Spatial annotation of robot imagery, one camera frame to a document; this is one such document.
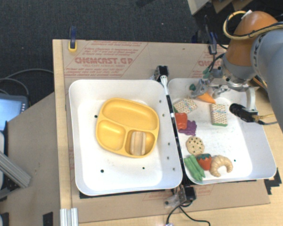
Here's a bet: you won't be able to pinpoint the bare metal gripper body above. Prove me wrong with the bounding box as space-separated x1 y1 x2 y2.
201 68 251 92

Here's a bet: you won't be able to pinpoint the orange toy carrot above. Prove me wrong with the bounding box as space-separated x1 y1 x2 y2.
189 83 216 105

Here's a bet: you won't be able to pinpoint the patterned packet with green edge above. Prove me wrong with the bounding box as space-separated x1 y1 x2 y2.
173 98 199 114

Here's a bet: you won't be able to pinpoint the patterned carton with green base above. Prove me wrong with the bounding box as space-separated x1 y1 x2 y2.
209 103 228 127

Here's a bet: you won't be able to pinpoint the red toy pepper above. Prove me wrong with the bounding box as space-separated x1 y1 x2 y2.
172 105 188 131

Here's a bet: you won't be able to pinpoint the purple toy grapes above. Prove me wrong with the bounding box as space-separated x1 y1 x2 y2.
178 120 198 137

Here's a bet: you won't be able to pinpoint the thin black and white rod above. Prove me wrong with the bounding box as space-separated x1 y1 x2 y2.
160 75 187 188

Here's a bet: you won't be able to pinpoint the beige chocolate chip biscuit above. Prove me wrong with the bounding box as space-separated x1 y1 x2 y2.
185 136 205 156

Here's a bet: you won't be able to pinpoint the white plastic tray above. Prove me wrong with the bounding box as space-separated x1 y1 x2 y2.
68 79 183 197
167 77 277 186

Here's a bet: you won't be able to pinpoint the red toy strawberry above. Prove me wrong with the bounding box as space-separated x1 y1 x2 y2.
196 153 213 171

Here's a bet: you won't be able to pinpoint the brown cardboard board red print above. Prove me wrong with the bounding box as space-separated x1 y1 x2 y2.
61 40 278 223

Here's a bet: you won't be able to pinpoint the beige toy croissant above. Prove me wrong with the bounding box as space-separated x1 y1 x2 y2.
209 154 234 178

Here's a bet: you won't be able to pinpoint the green toy asparagus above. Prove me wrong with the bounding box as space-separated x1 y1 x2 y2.
183 154 207 182

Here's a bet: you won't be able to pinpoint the tan toy hot dog bun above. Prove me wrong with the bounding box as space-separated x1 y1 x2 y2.
128 130 147 156

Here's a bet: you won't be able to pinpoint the yellow divided plate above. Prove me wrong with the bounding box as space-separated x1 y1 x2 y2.
95 97 160 159

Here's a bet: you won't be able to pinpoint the black cylinder on white bracket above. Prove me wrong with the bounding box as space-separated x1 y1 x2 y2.
229 87 259 123

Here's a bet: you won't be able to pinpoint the black block with thin wires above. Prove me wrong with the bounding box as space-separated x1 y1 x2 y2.
152 65 169 81
164 186 197 209

